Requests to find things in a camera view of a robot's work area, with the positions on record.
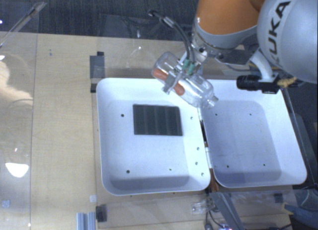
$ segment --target transparent bottle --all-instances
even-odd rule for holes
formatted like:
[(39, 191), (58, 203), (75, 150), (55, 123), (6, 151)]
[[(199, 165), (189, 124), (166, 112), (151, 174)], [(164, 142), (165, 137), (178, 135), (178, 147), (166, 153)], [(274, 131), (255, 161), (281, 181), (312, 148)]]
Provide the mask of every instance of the transparent bottle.
[(157, 60), (152, 75), (165, 87), (167, 82), (169, 86), (173, 84), (172, 90), (194, 107), (211, 108), (218, 101), (217, 97), (214, 96), (213, 86), (197, 73), (187, 75), (178, 58), (170, 52), (164, 53)]

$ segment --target wooden table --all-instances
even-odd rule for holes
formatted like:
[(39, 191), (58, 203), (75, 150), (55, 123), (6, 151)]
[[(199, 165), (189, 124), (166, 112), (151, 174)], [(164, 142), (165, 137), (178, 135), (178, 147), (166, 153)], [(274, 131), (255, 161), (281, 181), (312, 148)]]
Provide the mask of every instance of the wooden table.
[[(147, 41), (152, 65), (180, 42)], [(97, 193), (89, 56), (105, 52), (109, 61), (140, 58), (129, 39), (38, 35), (31, 165), (31, 227), (33, 230), (74, 230), (76, 213), (95, 210)], [(286, 214), (249, 217), (284, 226)], [(202, 220), (116, 228), (117, 230), (203, 230)]]

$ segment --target white plastic tray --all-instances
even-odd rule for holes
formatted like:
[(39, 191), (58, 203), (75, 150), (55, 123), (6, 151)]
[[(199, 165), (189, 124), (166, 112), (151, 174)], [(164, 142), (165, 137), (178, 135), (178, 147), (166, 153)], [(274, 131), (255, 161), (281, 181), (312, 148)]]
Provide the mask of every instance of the white plastic tray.
[(219, 102), (202, 117), (216, 180), (229, 188), (303, 183), (307, 171), (281, 91), (210, 82)]
[[(102, 183), (114, 195), (198, 191), (210, 183), (197, 109), (161, 88), (155, 79), (98, 83)], [(183, 136), (134, 135), (134, 104), (178, 106)]]

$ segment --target black rectangle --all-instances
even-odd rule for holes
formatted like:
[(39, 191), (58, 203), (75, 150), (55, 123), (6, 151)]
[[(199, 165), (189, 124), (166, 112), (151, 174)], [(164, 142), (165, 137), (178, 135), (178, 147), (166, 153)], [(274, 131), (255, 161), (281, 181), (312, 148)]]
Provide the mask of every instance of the black rectangle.
[(182, 136), (179, 107), (133, 105), (135, 135)]

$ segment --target clear plastic object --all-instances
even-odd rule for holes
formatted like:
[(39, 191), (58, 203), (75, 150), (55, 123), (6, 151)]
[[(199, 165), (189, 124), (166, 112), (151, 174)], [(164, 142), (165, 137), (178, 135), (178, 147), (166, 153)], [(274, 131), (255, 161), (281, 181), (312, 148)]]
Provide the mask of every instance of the clear plastic object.
[(178, 58), (170, 52), (164, 53), (157, 60), (152, 75), (165, 85), (163, 90), (166, 93), (170, 92), (166, 89), (167, 85), (172, 86), (177, 95), (194, 107), (211, 108), (218, 101), (213, 86), (197, 73), (186, 74)]

